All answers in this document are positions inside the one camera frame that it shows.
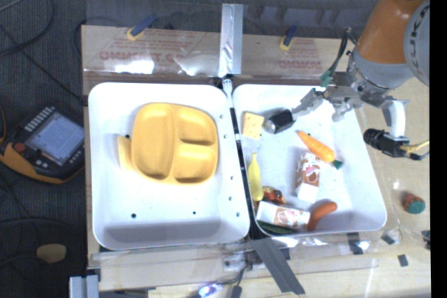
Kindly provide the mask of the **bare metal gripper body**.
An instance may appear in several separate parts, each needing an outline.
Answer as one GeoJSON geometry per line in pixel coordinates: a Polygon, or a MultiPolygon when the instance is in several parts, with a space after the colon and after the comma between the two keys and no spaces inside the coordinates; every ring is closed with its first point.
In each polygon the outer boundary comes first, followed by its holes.
{"type": "Polygon", "coordinates": [[[376,86],[359,72],[335,72],[328,80],[324,99],[330,103],[349,103],[353,108],[364,103],[379,109],[386,109],[394,102],[409,104],[409,100],[399,100],[390,95],[390,88],[376,86]]]}

